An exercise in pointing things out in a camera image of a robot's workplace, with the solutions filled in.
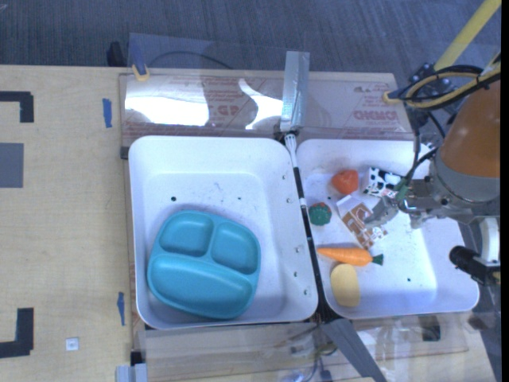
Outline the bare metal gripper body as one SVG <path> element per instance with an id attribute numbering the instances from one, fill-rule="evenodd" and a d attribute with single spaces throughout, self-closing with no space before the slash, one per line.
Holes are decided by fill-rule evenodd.
<path id="1" fill-rule="evenodd" d="M 398 209 L 409 216 L 412 229 L 434 218 L 450 218 L 462 224 L 484 218 L 484 203 L 459 196 L 438 177 L 403 179 L 397 190 Z"/>

